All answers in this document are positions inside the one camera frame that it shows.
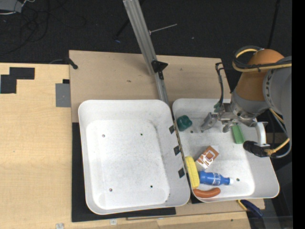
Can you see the yellow toy corn cob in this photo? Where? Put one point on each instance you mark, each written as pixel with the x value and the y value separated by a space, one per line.
pixel 192 172

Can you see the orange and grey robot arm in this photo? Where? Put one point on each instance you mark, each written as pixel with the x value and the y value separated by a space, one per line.
pixel 255 85

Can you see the orange toy sausage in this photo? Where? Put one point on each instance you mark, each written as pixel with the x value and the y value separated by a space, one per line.
pixel 206 193

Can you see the black cylinder on white bracket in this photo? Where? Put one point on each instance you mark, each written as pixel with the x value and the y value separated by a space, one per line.
pixel 261 132

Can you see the blue and white bottle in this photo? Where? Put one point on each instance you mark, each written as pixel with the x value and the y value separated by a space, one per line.
pixel 210 178

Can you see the white plastic tray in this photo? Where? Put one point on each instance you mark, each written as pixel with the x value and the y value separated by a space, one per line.
pixel 128 161
pixel 228 156

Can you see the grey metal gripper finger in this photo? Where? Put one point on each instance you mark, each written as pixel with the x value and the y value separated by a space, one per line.
pixel 228 127
pixel 208 122

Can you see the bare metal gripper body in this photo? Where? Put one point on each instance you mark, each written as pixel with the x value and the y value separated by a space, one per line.
pixel 238 117

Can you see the orange and white carton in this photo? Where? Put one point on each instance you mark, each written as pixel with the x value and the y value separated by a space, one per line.
pixel 206 157

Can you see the light green rectangular block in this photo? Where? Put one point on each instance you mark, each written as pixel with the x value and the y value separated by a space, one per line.
pixel 238 135

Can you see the dark green toy pepper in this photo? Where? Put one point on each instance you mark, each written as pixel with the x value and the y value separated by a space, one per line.
pixel 184 123

